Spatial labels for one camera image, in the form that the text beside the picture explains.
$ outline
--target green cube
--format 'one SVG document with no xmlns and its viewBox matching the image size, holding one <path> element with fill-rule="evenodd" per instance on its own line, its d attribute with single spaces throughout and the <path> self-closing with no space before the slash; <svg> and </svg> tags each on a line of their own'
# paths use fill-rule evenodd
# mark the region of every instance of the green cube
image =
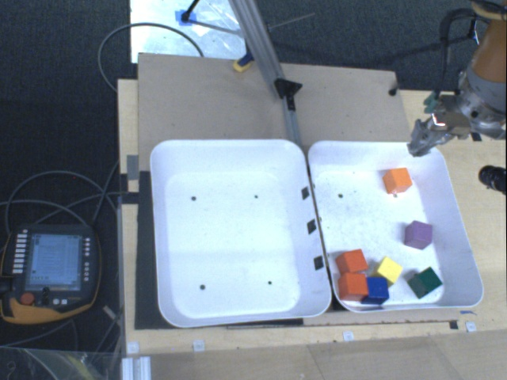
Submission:
<svg viewBox="0 0 507 380">
<path fill-rule="evenodd" d="M 432 268 L 427 268 L 421 273 L 414 275 L 414 277 L 408 281 L 408 284 L 417 298 L 423 298 L 437 287 L 440 287 L 442 281 Z"/>
</svg>

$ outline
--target white sticker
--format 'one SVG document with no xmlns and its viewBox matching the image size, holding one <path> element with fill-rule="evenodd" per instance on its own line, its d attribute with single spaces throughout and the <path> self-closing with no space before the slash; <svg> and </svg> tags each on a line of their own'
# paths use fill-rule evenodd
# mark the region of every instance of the white sticker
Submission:
<svg viewBox="0 0 507 380">
<path fill-rule="evenodd" d="M 206 345 L 203 340 L 194 340 L 193 341 L 193 351 L 194 352 L 204 352 Z"/>
<path fill-rule="evenodd" d="M 351 340 L 354 340 L 354 334 L 352 331 L 344 331 L 343 332 L 343 340 L 345 342 L 350 342 Z"/>
<path fill-rule="evenodd" d="M 474 333 L 475 331 L 477 331 L 477 327 L 475 326 L 475 322 L 473 321 L 467 321 L 465 323 L 466 327 L 467 327 L 467 332 L 468 333 Z"/>
<path fill-rule="evenodd" d="M 127 344 L 127 353 L 139 353 L 139 342 L 129 342 Z"/>
</svg>

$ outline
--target white plastic tray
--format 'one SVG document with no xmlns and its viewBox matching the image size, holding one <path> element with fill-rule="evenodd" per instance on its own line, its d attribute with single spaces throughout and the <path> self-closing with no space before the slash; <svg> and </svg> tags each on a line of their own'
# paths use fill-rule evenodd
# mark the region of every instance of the white plastic tray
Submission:
<svg viewBox="0 0 507 380">
<path fill-rule="evenodd" d="M 151 153 L 158 304 L 178 327 L 323 313 L 331 289 L 307 164 L 284 140 Z"/>
<path fill-rule="evenodd" d="M 355 312 L 473 306 L 482 299 L 482 281 L 452 191 L 444 157 L 433 149 L 413 158 L 404 143 L 317 142 L 308 154 L 320 225 L 335 295 L 340 276 L 334 259 L 363 249 L 370 271 L 388 256 L 403 266 L 381 306 L 340 302 Z M 388 195 L 382 176 L 406 167 L 413 186 Z M 413 220 L 433 225 L 433 243 L 424 250 L 403 244 Z M 418 299 L 407 284 L 414 273 L 431 266 L 440 286 Z"/>
</svg>

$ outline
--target blue cube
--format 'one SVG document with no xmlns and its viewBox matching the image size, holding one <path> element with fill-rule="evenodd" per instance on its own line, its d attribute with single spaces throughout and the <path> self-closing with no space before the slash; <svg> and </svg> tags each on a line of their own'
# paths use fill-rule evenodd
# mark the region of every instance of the blue cube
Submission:
<svg viewBox="0 0 507 380">
<path fill-rule="evenodd" d="M 389 299 L 387 280 L 384 277 L 367 277 L 368 296 L 361 300 L 362 304 L 380 305 Z"/>
</svg>

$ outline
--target metal bracket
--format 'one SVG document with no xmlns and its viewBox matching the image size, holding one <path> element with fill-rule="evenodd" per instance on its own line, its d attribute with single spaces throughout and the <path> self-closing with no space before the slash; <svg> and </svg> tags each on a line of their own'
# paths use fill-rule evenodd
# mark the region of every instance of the metal bracket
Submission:
<svg viewBox="0 0 507 380">
<path fill-rule="evenodd" d="M 294 96 L 302 87 L 303 85 L 301 83 L 291 82 L 283 78 L 275 80 L 276 92 L 281 99 L 284 98 L 287 101 L 287 108 L 289 111 L 295 111 Z"/>
</svg>

